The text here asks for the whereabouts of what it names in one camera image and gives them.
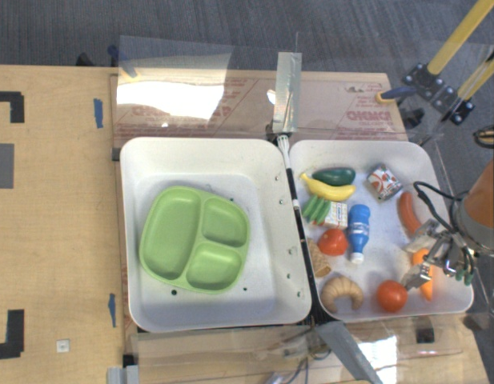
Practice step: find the orange sausage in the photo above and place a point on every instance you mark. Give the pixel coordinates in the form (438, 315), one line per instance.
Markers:
(407, 212)

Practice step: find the brown bread slice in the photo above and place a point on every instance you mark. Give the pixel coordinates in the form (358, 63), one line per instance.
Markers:
(319, 262)

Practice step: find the green bean pods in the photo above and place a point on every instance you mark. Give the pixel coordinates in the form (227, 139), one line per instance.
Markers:
(315, 209)

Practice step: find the blue and white bottle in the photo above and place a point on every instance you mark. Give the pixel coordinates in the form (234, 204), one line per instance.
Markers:
(358, 226)

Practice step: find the green divided plate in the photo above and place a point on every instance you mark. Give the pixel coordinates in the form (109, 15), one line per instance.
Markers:
(170, 230)

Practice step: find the yellow banana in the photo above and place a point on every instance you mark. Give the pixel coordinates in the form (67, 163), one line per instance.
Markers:
(330, 192)

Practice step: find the orange carrot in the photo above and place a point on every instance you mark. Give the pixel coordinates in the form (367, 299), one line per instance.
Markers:
(426, 288)

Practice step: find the brown cardboard board red print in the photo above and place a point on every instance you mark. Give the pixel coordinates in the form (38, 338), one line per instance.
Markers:
(334, 106)

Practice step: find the tan croissant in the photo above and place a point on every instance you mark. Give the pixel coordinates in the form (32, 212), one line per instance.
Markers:
(340, 288)

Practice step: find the red tomato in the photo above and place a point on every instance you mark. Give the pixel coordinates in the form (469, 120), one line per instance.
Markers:
(333, 242)
(391, 296)

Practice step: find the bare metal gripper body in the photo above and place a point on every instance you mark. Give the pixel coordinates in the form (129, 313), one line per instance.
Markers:
(451, 252)

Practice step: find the dark green avocado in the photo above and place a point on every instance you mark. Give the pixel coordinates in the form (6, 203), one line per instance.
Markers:
(335, 176)

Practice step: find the small white carton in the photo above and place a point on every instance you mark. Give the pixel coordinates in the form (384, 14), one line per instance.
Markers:
(338, 215)

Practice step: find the white plastic tray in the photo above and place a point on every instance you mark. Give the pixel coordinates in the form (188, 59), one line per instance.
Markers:
(262, 294)
(386, 230)

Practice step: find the thin black and white rod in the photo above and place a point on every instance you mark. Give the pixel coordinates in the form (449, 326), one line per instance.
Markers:
(295, 202)

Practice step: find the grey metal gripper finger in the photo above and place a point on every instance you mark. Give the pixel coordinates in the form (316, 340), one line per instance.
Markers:
(424, 236)
(418, 276)

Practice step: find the red and white can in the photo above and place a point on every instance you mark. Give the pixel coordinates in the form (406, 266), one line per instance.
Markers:
(384, 182)

